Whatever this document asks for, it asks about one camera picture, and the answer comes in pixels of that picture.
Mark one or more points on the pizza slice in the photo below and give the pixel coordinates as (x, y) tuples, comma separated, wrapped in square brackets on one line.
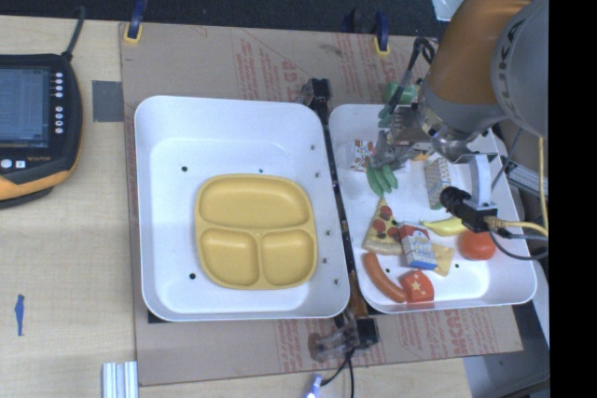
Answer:
[(381, 233)]

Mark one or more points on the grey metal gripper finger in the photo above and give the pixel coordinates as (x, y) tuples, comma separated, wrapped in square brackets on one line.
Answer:
[(398, 157), (380, 149)]

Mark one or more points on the yellow cheese wedge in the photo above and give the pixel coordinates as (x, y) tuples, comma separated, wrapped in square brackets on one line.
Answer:
[(444, 258)]

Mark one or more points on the red cube with yellow star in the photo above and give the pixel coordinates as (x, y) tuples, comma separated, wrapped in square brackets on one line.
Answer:
[(417, 288)]

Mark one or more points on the yellow banana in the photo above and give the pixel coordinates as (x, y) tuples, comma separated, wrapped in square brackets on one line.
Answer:
[(445, 226)]

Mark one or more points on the orange tomato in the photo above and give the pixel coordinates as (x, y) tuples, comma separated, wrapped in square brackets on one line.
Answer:
[(476, 246)]

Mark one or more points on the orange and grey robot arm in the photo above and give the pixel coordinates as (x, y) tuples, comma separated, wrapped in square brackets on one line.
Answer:
[(471, 56)]

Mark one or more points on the thin black and white rod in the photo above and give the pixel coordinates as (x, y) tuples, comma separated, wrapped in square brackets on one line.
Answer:
[(339, 196)]

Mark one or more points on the green pea pods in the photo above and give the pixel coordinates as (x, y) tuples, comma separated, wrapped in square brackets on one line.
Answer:
[(380, 182)]

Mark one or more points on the orange sausage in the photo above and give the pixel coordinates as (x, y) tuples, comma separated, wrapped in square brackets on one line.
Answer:
[(382, 279)]

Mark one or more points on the yellow divided plate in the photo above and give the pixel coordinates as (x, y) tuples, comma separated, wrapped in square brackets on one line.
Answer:
[(254, 205)]

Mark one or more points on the pale patterned carton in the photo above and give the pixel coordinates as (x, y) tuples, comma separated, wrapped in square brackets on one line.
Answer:
[(436, 179)]

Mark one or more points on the white plastic tray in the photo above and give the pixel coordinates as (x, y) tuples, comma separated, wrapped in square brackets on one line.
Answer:
[(177, 209), (466, 284)]

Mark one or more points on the brown cardboard board red print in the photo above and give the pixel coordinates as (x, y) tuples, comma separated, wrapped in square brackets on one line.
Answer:
[(224, 60)]

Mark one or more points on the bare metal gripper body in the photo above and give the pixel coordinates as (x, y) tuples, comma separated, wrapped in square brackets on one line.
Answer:
[(412, 128)]

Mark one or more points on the red white and blue carton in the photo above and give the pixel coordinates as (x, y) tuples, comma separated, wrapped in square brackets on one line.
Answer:
[(417, 249)]

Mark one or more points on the black cylinder on white bracket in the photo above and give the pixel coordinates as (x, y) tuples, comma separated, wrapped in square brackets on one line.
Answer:
[(466, 207)]

